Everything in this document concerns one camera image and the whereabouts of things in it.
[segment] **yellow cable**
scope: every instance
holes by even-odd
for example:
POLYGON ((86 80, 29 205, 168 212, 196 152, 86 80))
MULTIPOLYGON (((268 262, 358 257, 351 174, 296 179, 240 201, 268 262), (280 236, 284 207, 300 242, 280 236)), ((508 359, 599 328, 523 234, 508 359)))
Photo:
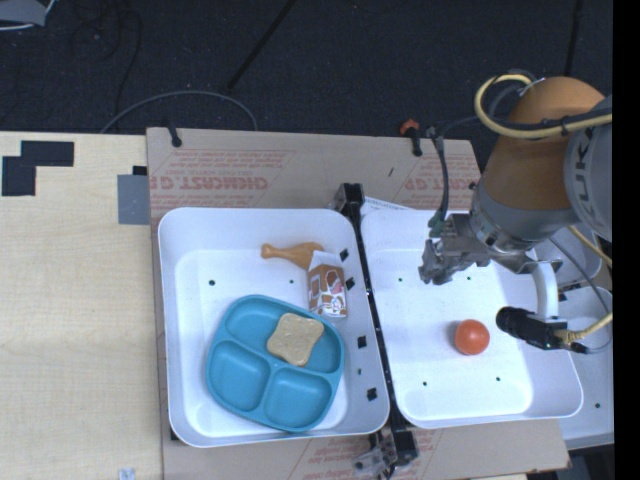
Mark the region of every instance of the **yellow cable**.
POLYGON ((493 121, 482 108, 482 98, 484 93, 488 89, 490 85, 493 85, 497 82, 505 82, 507 80, 515 80, 518 82, 522 82, 525 85, 529 85, 532 83, 532 80, 520 74, 505 74, 500 75, 498 77, 493 77, 487 80, 480 89, 476 92, 473 106, 476 112, 476 115, 480 119, 480 121, 490 130, 493 130, 500 135, 506 135, 507 137, 514 137, 516 139, 541 139, 545 137, 552 137, 554 135, 560 135, 564 132, 574 132, 576 130, 581 130, 583 128, 589 128, 591 126, 597 126, 602 124, 611 123, 613 121, 613 115, 611 113, 606 114, 600 117, 594 117, 590 119, 585 119, 583 121, 578 121, 574 123, 567 123, 566 126, 551 126, 549 128, 545 128, 542 130, 515 130, 509 128, 507 126, 500 125, 493 121))
POLYGON ((582 331, 567 331, 566 336, 562 337, 563 341, 566 343, 572 343, 574 341, 582 340, 586 338, 589 334, 596 332, 599 329, 602 329, 605 325, 613 320, 613 311, 607 313, 606 316, 602 317, 600 320, 590 325, 586 329, 582 331))
POLYGON ((602 260, 607 265, 613 268, 613 260, 609 258, 609 256, 607 256, 600 249, 598 249, 595 245, 593 245, 593 243, 591 243, 591 241, 587 237, 585 237, 582 233, 580 233, 580 230, 578 230, 578 228, 576 228, 575 226, 569 226, 569 231, 571 231, 575 236, 577 236, 584 245, 586 245, 594 253, 600 256, 600 258, 602 258, 602 260))

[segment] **toy chicken drumstick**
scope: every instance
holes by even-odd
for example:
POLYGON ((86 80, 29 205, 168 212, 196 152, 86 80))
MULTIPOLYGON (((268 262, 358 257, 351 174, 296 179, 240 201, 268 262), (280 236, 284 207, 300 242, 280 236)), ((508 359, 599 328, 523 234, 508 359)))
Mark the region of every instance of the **toy chicken drumstick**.
POLYGON ((263 244, 261 255, 263 258, 284 258, 304 270, 309 269, 314 251, 324 251, 316 242, 302 242, 293 247, 279 248, 271 244, 263 244))

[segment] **red tomato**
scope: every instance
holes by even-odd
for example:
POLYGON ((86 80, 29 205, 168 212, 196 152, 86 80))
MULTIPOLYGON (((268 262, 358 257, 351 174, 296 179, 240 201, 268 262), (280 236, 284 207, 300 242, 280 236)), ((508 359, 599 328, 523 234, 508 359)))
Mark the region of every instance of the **red tomato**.
POLYGON ((474 356, 484 352, 489 339, 489 330, 478 320, 463 320, 456 328, 455 344, 463 354, 474 356))

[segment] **white cable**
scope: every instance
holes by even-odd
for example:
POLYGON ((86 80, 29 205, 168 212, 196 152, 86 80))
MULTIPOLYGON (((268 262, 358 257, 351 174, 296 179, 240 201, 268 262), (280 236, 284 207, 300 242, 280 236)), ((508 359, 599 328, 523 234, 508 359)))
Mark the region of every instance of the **white cable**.
POLYGON ((173 92, 166 92, 166 93, 163 93, 163 94, 157 94, 157 95, 151 96, 150 98, 147 98, 145 100, 139 101, 138 103, 134 103, 129 108, 127 108, 127 109, 123 110, 122 112, 120 112, 111 121, 109 121, 102 128, 102 130, 100 130, 100 133, 106 133, 109 130, 109 128, 111 128, 115 123, 117 123, 124 116, 126 116, 130 112, 134 111, 138 107, 146 105, 147 103, 151 103, 153 101, 158 101, 158 100, 165 99, 165 98, 171 98, 173 96, 184 96, 184 95, 194 95, 194 94, 195 95, 202 95, 202 96, 213 96, 215 98, 220 98, 220 99, 223 99, 223 100, 230 101, 231 103, 237 105, 242 110, 244 110, 246 112, 246 114, 249 116, 249 118, 251 119, 251 122, 253 123, 253 130, 254 131, 258 131, 258 122, 256 121, 255 116, 253 115, 253 113, 246 106, 244 106, 238 100, 230 98, 229 96, 225 96, 224 94, 220 94, 219 92, 199 91, 199 90, 186 90, 186 91, 173 91, 173 92))
MULTIPOLYGON (((604 308, 604 312, 605 312, 605 316, 601 320, 604 320, 605 318, 611 318, 611 317, 609 317, 609 315, 611 314, 611 310, 609 309, 609 305, 605 302, 604 298, 600 294, 600 291, 598 290, 598 287, 593 282, 593 280, 589 277, 589 275, 585 272, 585 270, 582 268, 580 263, 555 238, 549 237, 549 241, 553 245, 555 245, 560 250, 560 252, 562 254, 564 254, 569 259, 569 261, 571 263, 573 263, 573 265, 580 271, 580 273, 582 274, 582 277, 584 277, 584 280, 587 282, 587 284, 589 284, 589 286, 591 287, 591 289, 595 293, 596 297, 598 298, 598 300, 602 304, 602 307, 604 308)), ((604 350, 607 349, 607 347, 609 347, 611 345, 612 342, 613 342, 613 334, 611 334, 611 336, 609 337, 609 339, 607 340, 607 342, 604 345, 601 345, 601 346, 596 347, 596 348, 589 347, 587 349, 588 350, 587 354, 597 354, 599 352, 603 352, 604 350)))
MULTIPOLYGON (((44 11, 44 15, 45 17, 49 15, 49 11, 51 11, 51 9, 53 9, 53 5, 57 2, 58 0, 49 0, 49 5, 47 5, 47 8, 44 11)), ((13 25, 13 26, 8 26, 8 27, 0 27, 0 32, 7 32, 7 31, 11 31, 11 30, 26 30, 28 28, 33 27, 33 23, 25 23, 24 25, 13 25)))

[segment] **white tray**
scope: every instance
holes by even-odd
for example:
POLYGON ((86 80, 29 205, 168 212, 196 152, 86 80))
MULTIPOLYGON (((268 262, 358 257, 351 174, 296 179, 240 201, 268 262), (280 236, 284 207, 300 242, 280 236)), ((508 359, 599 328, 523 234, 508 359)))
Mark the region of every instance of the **white tray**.
POLYGON ((369 310, 355 233, 332 210, 179 208, 158 229, 167 347, 169 420, 176 435, 195 447, 368 434, 381 428, 389 398, 369 310), (207 390, 207 352, 222 315, 245 295, 265 295, 308 307, 306 272, 280 259, 263 259, 268 242, 290 247, 313 241, 328 252, 348 251, 342 266, 354 285, 349 314, 335 320, 345 346, 336 397, 322 422, 290 434, 233 414, 207 390), (358 344, 366 341, 366 346, 358 344))
MULTIPOLYGON (((611 311, 613 295, 604 288, 598 288, 598 293, 611 311)), ((605 315, 602 302, 590 286, 569 290, 565 296, 558 311, 568 320, 570 329, 586 329, 605 315)), ((612 339, 611 325, 607 325, 580 340, 596 353, 573 356, 584 391, 584 403, 577 414, 558 421, 570 450, 615 441, 612 339)))
POLYGON ((537 349, 498 329, 504 306, 535 311, 529 275, 495 262, 424 284, 418 267, 431 211, 376 210, 362 222, 374 298, 398 409, 422 428, 561 418, 580 410, 580 380, 571 355, 537 349), (489 347, 465 356, 453 345, 461 320, 489 329, 489 347))

